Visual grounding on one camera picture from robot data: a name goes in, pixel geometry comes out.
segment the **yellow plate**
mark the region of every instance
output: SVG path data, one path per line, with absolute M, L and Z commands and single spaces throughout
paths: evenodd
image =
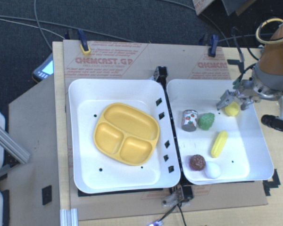
M 157 121 L 132 106 L 113 103 L 101 114 L 94 130 L 96 147 L 128 165 L 141 165 L 152 155 L 159 138 Z

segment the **white egg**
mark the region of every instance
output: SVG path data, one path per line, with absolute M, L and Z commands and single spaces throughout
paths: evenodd
M 220 177 L 220 175 L 221 175 L 220 166 L 213 161 L 207 161 L 206 162 L 204 172 L 207 175 L 207 177 L 211 178 L 211 179 L 216 179 L 216 178 Z

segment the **white tray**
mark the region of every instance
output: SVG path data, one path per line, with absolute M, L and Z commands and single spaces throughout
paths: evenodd
M 179 162 L 161 85 L 151 80 L 78 79 L 71 83 L 68 92 L 74 181 L 78 189 L 93 194 L 169 188 L 179 182 Z M 162 102 L 157 106 L 156 101 L 160 98 Z M 101 153 L 94 144 L 93 132 L 98 118 L 106 106 L 117 102 L 148 113 L 159 124 L 157 146 L 141 166 L 116 161 Z
M 235 117 L 227 116 L 216 109 L 223 93 L 231 90 L 233 81 L 221 80 L 171 80 L 167 92 L 176 127 L 183 173 L 193 184 L 213 184 L 236 181 L 265 180 L 272 177 L 274 167 L 263 137 L 253 105 L 240 111 Z M 215 121 L 209 130 L 197 128 L 193 132 L 182 130 L 183 112 L 187 109 L 214 113 Z M 227 142 L 217 158 L 212 158 L 210 149 L 221 130 L 228 132 Z M 214 161 L 221 167 L 217 179 L 208 178 L 204 171 L 193 171 L 189 158 L 201 154 L 206 161 Z

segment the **soda can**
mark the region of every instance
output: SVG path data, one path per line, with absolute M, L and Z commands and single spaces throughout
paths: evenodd
M 195 131 L 197 126 L 198 112 L 186 110 L 183 112 L 182 129 L 185 131 Z

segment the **yellow ball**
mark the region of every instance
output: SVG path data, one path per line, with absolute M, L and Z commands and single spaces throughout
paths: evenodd
M 236 116 L 240 111 L 240 106 L 237 102 L 233 101 L 225 107 L 225 113 L 229 116 Z

